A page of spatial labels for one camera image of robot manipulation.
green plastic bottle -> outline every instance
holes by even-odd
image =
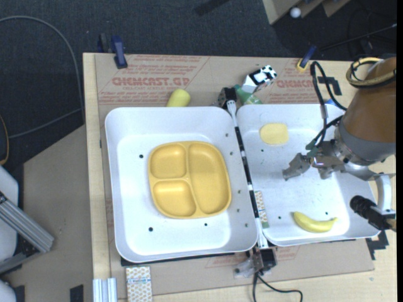
[[[246,92],[242,89],[241,86],[235,85],[235,92],[241,101],[242,105],[244,104],[263,104],[262,101],[253,93]]]

dark carpet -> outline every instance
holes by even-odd
[[[328,18],[319,6],[304,19],[288,15],[271,26],[262,0],[230,0],[199,15],[209,0],[0,0],[0,18],[22,15],[56,27],[77,58],[97,52],[100,33],[120,35],[126,53],[302,57],[319,48],[396,23],[397,0],[352,0]],[[397,30],[385,30],[313,59],[353,60],[396,54]],[[10,139],[9,171],[83,124],[80,111],[33,133],[20,133],[80,108],[74,63],[63,39],[33,20],[0,22],[0,115]]]

yellow plate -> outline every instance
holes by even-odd
[[[149,156],[148,173],[154,204],[168,217],[214,216],[230,204],[227,167],[210,143],[162,144]]]

brown cylinder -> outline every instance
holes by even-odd
[[[374,65],[365,80],[396,69],[396,57]],[[361,88],[343,116],[346,130],[354,137],[371,142],[396,142],[396,80],[386,86]]]

banana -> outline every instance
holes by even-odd
[[[332,229],[333,224],[338,220],[337,217],[335,217],[331,220],[317,221],[309,218],[307,215],[300,213],[299,211],[294,212],[293,216],[299,227],[311,233],[328,232],[330,229]]]

